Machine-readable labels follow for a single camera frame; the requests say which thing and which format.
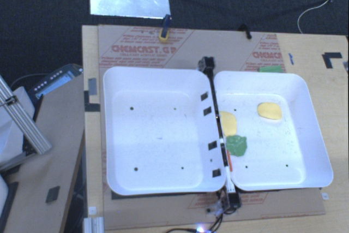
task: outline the white tray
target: white tray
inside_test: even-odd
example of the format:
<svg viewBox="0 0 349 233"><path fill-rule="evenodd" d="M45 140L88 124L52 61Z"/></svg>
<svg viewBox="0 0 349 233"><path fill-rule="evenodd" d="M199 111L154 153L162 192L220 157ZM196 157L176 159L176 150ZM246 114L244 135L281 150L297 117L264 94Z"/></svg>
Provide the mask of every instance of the white tray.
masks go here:
<svg viewBox="0 0 349 233"><path fill-rule="evenodd" d="M245 154L230 156L237 187L252 191L331 183L332 168L302 78L223 71L214 83L219 110L234 114L237 135L247 137ZM104 98L107 181L114 192L213 192L224 185L210 84L203 73L114 67L104 75ZM260 117L262 102L279 104L282 119Z"/></svg>
<svg viewBox="0 0 349 233"><path fill-rule="evenodd" d="M231 156L234 184L243 190L325 187L332 168L305 81L295 74L222 71L215 89L220 111L235 115L247 150ZM281 120L257 113L259 103L277 103Z"/></svg>
<svg viewBox="0 0 349 233"><path fill-rule="evenodd" d="M114 67L104 75L104 97L107 181L114 192L214 192L224 185L210 84L203 73ZM204 115L207 108L212 112ZM209 149L214 141L217 148Z"/></svg>

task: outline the electronic device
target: electronic device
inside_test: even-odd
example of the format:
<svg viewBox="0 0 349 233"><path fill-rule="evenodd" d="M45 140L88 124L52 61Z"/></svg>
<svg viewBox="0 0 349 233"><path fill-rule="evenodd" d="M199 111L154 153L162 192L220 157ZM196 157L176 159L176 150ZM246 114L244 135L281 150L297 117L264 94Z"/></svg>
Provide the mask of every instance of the electronic device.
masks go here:
<svg viewBox="0 0 349 233"><path fill-rule="evenodd" d="M35 105L42 95L46 95L57 87L69 82L73 78L82 74L82 67L77 64L67 64L36 83L29 90L28 95Z"/></svg>

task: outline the green object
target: green object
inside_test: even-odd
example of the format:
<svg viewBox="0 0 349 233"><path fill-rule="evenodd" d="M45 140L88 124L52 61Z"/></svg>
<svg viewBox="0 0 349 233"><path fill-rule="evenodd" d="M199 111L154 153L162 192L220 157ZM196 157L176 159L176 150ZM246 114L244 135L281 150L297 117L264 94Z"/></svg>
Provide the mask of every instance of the green object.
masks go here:
<svg viewBox="0 0 349 233"><path fill-rule="evenodd" d="M247 150L247 138L239 135L228 136L226 139L225 147L232 156L241 157Z"/></svg>
<svg viewBox="0 0 349 233"><path fill-rule="evenodd" d="M275 73L282 73L281 65L274 65L274 66L263 66L260 67L258 72L275 72Z"/></svg>

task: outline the blue and yellow clamp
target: blue and yellow clamp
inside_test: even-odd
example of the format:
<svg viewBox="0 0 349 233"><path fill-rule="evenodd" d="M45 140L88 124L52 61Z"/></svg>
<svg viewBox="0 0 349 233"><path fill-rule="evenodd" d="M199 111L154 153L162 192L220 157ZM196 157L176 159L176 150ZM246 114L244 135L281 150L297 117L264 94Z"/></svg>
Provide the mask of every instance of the blue and yellow clamp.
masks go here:
<svg viewBox="0 0 349 233"><path fill-rule="evenodd" d="M159 40L161 42L166 42L169 38L169 26L170 26L170 23L171 23L171 15L166 15L163 19L163 22L162 22L162 29L160 30L160 33L159 33Z"/></svg>

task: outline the white cable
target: white cable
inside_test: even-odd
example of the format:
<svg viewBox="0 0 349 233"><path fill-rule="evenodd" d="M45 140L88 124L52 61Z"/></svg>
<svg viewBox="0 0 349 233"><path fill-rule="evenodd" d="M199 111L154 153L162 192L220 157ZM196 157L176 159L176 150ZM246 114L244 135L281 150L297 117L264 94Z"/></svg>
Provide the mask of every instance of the white cable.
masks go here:
<svg viewBox="0 0 349 233"><path fill-rule="evenodd" d="M301 34L303 34L300 26L299 26L299 20L300 18L307 12L311 11L311 10L314 10L314 9L318 9L318 8L321 8L322 6L324 6L325 4L327 4L330 0L326 0L324 3L322 3L321 5L319 6L316 6L316 7L312 7L312 8L309 8L307 10L305 10L303 13L301 13L301 15L298 17L298 20L297 20L297 26L298 26L298 29L299 29L299 32L301 32Z"/></svg>

